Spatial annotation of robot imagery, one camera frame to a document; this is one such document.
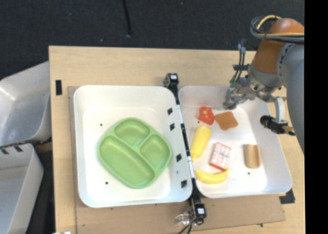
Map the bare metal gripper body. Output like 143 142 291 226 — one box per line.
230 77 279 103

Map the brown toast slice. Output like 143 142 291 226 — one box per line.
214 111 239 131

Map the red carton with yellow spots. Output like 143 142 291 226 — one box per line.
197 106 215 126

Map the yellow squeeze bottle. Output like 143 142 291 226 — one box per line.
190 125 213 162

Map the thin black and white rod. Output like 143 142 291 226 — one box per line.
172 84 200 203

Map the red and white carton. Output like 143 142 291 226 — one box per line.
209 142 233 172

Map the tan hot dog bun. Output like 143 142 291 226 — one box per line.
243 143 262 170

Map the white plastic tray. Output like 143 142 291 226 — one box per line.
178 85 293 199
73 85 194 208

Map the yellow banana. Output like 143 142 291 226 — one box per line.
195 167 231 185

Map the green divided plate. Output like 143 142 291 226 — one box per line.
97 117 173 190

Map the black cylinder on white bracket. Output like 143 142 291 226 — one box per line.
260 96 296 137

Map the black block with thin wires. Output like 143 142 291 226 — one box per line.
189 202 207 220
163 72 180 88

